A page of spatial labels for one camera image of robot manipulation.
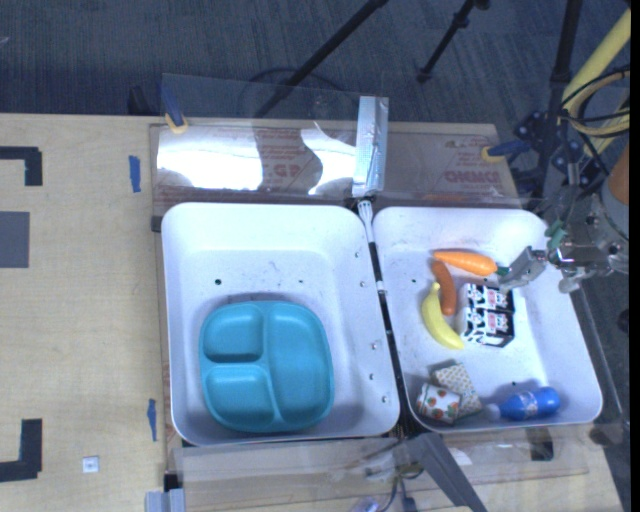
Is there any beige patterned carton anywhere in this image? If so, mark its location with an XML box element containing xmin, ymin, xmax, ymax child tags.
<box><xmin>431</xmin><ymin>362</ymin><xmax>483</xmax><ymax>419</ymax></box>

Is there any orange carrot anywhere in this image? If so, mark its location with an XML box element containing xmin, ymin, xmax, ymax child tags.
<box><xmin>432</xmin><ymin>249</ymin><xmax>512</xmax><ymax>278</ymax></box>

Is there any white plastic tray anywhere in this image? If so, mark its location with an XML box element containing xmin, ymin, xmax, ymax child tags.
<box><xmin>160</xmin><ymin>201</ymin><xmax>402</xmax><ymax>448</ymax></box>
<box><xmin>371</xmin><ymin>205</ymin><xmax>604</xmax><ymax>434</ymax></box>

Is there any black and white carton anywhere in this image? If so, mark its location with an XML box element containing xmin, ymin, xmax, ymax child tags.
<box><xmin>459</xmin><ymin>306</ymin><xmax>517</xmax><ymax>349</ymax></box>
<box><xmin>462</xmin><ymin>282</ymin><xmax>516</xmax><ymax>314</ymax></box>

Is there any blue divided plate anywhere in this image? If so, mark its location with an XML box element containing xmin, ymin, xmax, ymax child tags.
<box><xmin>198</xmin><ymin>299</ymin><xmax>336</xmax><ymax>435</ymax></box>

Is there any brown cardboard board, red print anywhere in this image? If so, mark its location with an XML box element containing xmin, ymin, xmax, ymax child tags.
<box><xmin>148</xmin><ymin>118</ymin><xmax>591</xmax><ymax>482</ymax></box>

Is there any orange-brown sausage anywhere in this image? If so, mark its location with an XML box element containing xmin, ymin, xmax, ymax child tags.
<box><xmin>430</xmin><ymin>259</ymin><xmax>458</xmax><ymax>317</ymax></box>

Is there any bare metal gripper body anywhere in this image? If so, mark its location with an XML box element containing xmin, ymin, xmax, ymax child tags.
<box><xmin>548</xmin><ymin>192</ymin><xmax>630</xmax><ymax>277</ymax></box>

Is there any yellow banana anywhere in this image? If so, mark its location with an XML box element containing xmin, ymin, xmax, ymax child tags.
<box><xmin>420</xmin><ymin>281</ymin><xmax>466</xmax><ymax>351</ymax></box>

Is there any white can with orange print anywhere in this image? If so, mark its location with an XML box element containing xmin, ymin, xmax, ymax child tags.
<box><xmin>415</xmin><ymin>382</ymin><xmax>462</xmax><ymax>427</ymax></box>

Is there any blue bottle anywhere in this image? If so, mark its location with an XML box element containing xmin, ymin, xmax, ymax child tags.
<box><xmin>485</xmin><ymin>385</ymin><xmax>562</xmax><ymax>423</ymax></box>

